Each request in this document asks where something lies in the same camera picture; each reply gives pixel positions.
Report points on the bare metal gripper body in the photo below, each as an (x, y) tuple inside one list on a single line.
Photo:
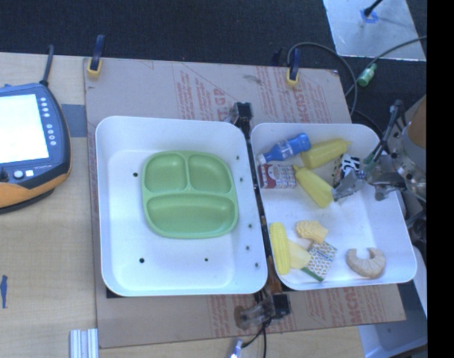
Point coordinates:
[(411, 174)]

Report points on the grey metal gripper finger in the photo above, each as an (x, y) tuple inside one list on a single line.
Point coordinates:
[(383, 191), (349, 188)]

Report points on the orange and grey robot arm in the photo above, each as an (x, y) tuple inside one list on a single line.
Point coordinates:
[(420, 123)]

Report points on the black and white carton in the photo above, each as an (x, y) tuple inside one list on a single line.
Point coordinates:
[(349, 163)]

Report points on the yellow squeeze bottle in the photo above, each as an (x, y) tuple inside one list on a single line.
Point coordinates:
[(314, 186), (323, 153)]

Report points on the white plastic tray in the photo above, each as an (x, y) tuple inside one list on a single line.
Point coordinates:
[(353, 226), (174, 267)]

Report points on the yellow ridged toy food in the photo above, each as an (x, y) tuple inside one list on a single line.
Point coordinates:
[(311, 230)]

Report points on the red and white carton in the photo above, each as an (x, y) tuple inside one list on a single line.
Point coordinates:
[(277, 176)]

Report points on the blue bottle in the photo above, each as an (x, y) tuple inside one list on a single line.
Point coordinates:
[(286, 148)]

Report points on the beige croissant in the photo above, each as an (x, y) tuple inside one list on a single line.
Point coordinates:
[(366, 267)]

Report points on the white orange green patterned carton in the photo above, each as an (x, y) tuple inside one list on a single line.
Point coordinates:
[(320, 261)]

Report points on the yellow cheese wedge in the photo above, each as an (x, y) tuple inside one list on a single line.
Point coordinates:
[(298, 256)]

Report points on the yellow corn cob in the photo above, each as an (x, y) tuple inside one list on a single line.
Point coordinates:
[(280, 248)]

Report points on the thin black and white rod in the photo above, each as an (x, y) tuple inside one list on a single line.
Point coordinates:
[(264, 233)]

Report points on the green divided plate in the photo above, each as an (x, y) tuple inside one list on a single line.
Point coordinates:
[(189, 200)]

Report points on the brown cardboard board red print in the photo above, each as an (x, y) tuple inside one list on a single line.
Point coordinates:
[(144, 88)]

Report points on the black cylinder on white bracket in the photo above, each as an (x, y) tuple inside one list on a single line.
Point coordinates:
[(418, 229)]

